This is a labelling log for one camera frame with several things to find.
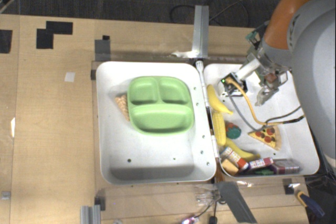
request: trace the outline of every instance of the white sticker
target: white sticker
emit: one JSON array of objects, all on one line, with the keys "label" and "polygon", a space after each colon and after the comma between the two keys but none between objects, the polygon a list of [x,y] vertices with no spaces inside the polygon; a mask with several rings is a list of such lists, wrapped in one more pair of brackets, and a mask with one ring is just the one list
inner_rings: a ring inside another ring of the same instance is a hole
[{"label": "white sticker", "polygon": [[75,81],[75,72],[67,72],[65,75],[65,82],[74,82]]}]

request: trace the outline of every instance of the toy banana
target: toy banana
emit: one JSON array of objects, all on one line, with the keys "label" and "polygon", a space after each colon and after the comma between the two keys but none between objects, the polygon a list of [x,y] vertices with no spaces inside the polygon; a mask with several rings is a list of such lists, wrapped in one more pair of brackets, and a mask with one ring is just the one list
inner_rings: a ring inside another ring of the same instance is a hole
[{"label": "toy banana", "polygon": [[208,87],[206,88],[207,92],[208,92],[208,97],[209,97],[209,103],[210,106],[218,111],[218,112],[225,112],[228,113],[230,115],[233,114],[233,112],[231,110],[229,110],[218,98],[215,92],[215,88],[210,84],[208,85]]},{"label": "toy banana", "polygon": [[236,152],[241,158],[243,158],[247,162],[254,161],[255,159],[260,159],[259,154],[253,154],[247,151],[241,150],[236,144],[229,138],[226,138],[225,146],[232,148],[234,152]]},{"label": "toy banana", "polygon": [[223,116],[220,112],[214,111],[212,113],[212,122],[214,125],[214,132],[219,146],[224,146],[226,143],[226,130]]}]

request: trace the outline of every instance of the wooden surface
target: wooden surface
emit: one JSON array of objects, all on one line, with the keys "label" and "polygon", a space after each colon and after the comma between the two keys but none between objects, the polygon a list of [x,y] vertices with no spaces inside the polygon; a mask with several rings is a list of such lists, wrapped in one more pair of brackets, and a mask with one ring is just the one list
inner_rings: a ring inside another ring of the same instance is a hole
[{"label": "wooden surface", "polygon": [[[54,35],[53,50],[37,50],[36,29],[45,28],[47,20],[73,22],[73,35]],[[79,223],[80,207],[92,206],[96,194],[90,80],[94,40],[109,35],[112,54],[169,55],[191,49],[193,26],[6,15],[1,15],[0,22],[17,22],[12,27],[19,27],[10,224]],[[249,31],[210,27],[209,54],[244,56],[249,47],[245,41]],[[12,70],[11,63],[0,65],[5,72]],[[67,72],[76,73],[74,82],[65,82]],[[123,217],[123,223],[179,223],[186,215],[202,209],[195,205],[190,185],[178,188],[186,196],[176,189],[160,196],[154,189],[144,186],[137,189],[137,196],[132,196],[134,189],[130,186],[120,189],[120,195],[109,195],[119,201],[117,215]],[[300,189],[307,191],[302,181]],[[110,190],[108,186],[105,189],[107,193]],[[242,187],[241,191],[260,223],[308,222],[305,209],[293,195],[284,195],[281,185]],[[130,193],[130,204],[125,203],[125,193]],[[8,210],[8,205],[0,205],[0,210]],[[102,215],[105,224],[113,223],[109,217],[116,217],[107,212]],[[219,223],[235,221],[227,206],[218,208],[217,215]],[[201,223],[207,223],[206,216]]]}]

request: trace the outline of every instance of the pepperoni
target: pepperoni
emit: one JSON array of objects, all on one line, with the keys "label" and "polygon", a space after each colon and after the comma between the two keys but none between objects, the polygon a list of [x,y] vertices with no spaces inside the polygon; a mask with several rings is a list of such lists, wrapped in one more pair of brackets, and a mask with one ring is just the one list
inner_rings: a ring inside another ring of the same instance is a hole
[{"label": "pepperoni", "polygon": [[273,135],[275,133],[275,129],[274,128],[268,128],[267,129],[267,134],[268,135]]},{"label": "pepperoni", "polygon": [[271,137],[269,137],[269,136],[266,136],[264,140],[267,143],[271,143],[271,141],[272,141]]}]

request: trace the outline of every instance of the metal bracket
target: metal bracket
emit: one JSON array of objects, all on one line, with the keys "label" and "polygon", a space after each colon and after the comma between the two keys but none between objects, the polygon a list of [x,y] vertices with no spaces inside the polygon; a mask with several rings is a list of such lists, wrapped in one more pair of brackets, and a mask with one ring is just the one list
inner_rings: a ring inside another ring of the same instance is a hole
[{"label": "metal bracket", "polygon": [[209,7],[195,6],[194,37],[192,51],[196,52],[195,58],[208,56],[209,37]]},{"label": "metal bracket", "polygon": [[101,224],[100,205],[82,206],[80,208],[80,224]]}]

